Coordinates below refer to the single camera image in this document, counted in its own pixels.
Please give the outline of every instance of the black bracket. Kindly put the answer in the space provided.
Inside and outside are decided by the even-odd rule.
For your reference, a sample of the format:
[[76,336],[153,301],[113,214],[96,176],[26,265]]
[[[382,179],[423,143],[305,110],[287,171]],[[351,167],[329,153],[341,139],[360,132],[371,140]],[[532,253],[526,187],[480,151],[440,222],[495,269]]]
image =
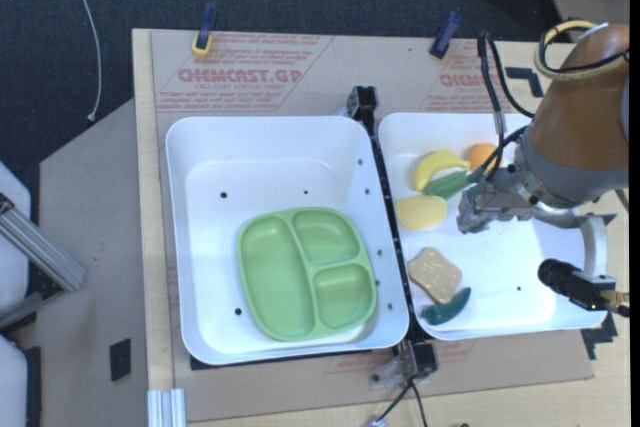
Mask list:
[[200,24],[200,31],[198,31],[193,38],[191,44],[191,52],[196,57],[206,57],[211,50],[211,44],[213,41],[213,31],[218,18],[218,8],[213,2],[207,2],[204,8],[204,14],[202,15],[202,23]]
[[131,339],[127,338],[109,347],[111,381],[117,381],[131,373]]
[[602,321],[599,327],[593,329],[583,329],[582,339],[584,345],[587,348],[587,354],[589,354],[590,360],[596,358],[596,344],[597,343],[612,343],[613,338],[618,336],[618,330],[613,321],[613,315],[611,312],[607,313],[607,316]]
[[396,214],[393,206],[393,198],[391,197],[391,188],[389,187],[389,177],[382,156],[382,150],[380,149],[380,143],[374,129],[375,118],[373,111],[377,106],[378,96],[374,86],[355,86],[347,99],[349,116],[364,125],[371,140],[371,149],[373,150],[373,156],[376,162],[376,170],[378,172],[380,187],[382,188],[389,227],[391,228],[391,236],[393,237],[393,244],[396,250],[396,258],[400,269],[400,277],[402,278],[405,300],[409,309],[409,331],[407,339],[412,343],[420,342],[430,339],[431,337],[422,330],[415,319],[411,289],[409,288],[409,276],[407,275],[402,246],[400,244],[400,234],[398,232],[398,225],[396,224]]
[[40,347],[23,351],[27,358],[27,425],[40,427],[42,414],[42,355]]
[[512,66],[507,66],[505,68],[505,71],[507,72],[507,77],[509,77],[510,79],[528,80],[529,88],[531,89],[531,94],[534,98],[542,98],[544,96],[538,74],[535,73],[531,68],[515,68]]
[[444,54],[447,53],[451,38],[453,38],[453,35],[458,30],[461,23],[462,17],[458,13],[455,11],[449,13],[449,18],[447,18],[446,22],[438,27],[438,30],[436,31],[436,39],[431,45],[429,53],[436,56],[438,59],[442,59]]

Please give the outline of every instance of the white sink basin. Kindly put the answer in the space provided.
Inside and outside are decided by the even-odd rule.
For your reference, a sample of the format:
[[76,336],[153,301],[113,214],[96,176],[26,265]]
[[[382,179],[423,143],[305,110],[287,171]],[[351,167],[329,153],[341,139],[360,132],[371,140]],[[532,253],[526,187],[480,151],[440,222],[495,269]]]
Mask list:
[[[184,343],[212,365],[387,348],[409,313],[369,137],[339,116],[190,117],[167,133]],[[281,341],[252,318],[236,255],[242,225],[294,208],[348,217],[366,247],[377,303],[363,324]]]
[[27,359],[0,336],[0,411],[3,427],[24,427],[27,416]]
[[[507,133],[530,120],[506,115]],[[427,153],[448,149],[468,158],[477,143],[497,139],[491,114],[398,113],[382,120],[380,145],[394,200],[418,194],[411,175]],[[514,145],[504,152],[504,165],[513,159]],[[494,221],[489,229],[463,235],[456,216],[461,193],[447,201],[447,217],[439,226],[412,232],[399,228],[406,261],[424,247],[436,247],[463,274],[462,287],[471,288],[469,302],[452,320],[430,325],[418,318],[434,338],[460,340],[484,336],[582,329],[602,323],[606,312],[587,311],[560,296],[538,280],[543,260],[555,258],[584,267],[584,241],[579,229],[563,230],[540,221]],[[434,304],[429,295],[410,281],[415,311]]]

